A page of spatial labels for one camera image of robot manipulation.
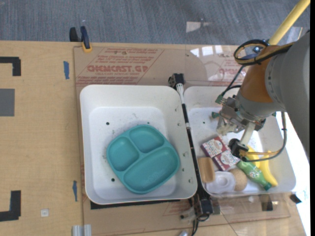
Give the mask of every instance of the green bottle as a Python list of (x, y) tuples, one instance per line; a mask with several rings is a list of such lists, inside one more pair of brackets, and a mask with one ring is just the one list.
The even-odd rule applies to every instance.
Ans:
[(260, 184), (266, 191), (272, 186), (271, 183), (266, 181), (262, 171), (254, 163), (240, 161), (236, 166), (240, 168), (250, 180)]

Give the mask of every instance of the yellow rod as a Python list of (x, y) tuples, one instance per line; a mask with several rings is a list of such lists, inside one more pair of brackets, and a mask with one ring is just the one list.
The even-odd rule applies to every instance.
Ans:
[(286, 19), (282, 22), (273, 36), (269, 39), (270, 45), (276, 45), (299, 18), (303, 11), (310, 5), (311, 0), (300, 0), (295, 7), (291, 10)]

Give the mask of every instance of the toy banana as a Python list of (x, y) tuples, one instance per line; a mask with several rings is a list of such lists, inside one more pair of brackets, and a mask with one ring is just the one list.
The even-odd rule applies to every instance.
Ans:
[[(247, 145), (247, 147), (249, 148), (249, 150), (248, 150), (249, 152), (255, 152), (255, 150), (251, 146)], [(248, 154), (248, 155), (246, 155), (246, 157), (249, 160), (257, 160), (257, 159), (259, 159), (258, 155), (253, 155), (253, 154)], [(253, 162), (253, 163), (259, 168), (260, 162)]]
[(275, 179), (275, 177), (271, 174), (269, 169), (269, 160), (260, 161), (260, 170), (262, 171), (262, 174), (264, 175), (264, 178), (271, 183), (272, 186), (277, 186), (278, 182)]

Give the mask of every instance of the gray floor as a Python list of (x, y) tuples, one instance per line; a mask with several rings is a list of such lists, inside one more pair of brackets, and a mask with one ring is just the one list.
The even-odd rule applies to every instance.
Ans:
[[(0, 0), (0, 40), (69, 41), (84, 24), (91, 42), (239, 45), (270, 38), (298, 1)], [(310, 7), (294, 27), (310, 28)]]

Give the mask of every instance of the brown sponge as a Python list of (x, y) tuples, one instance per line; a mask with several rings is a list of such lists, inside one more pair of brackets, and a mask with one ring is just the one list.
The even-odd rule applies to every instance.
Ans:
[(245, 189), (246, 185), (247, 185), (247, 176), (245, 175), (245, 173), (238, 168), (234, 168), (229, 170), (229, 172), (231, 172), (234, 177), (235, 177), (235, 191), (242, 191)]

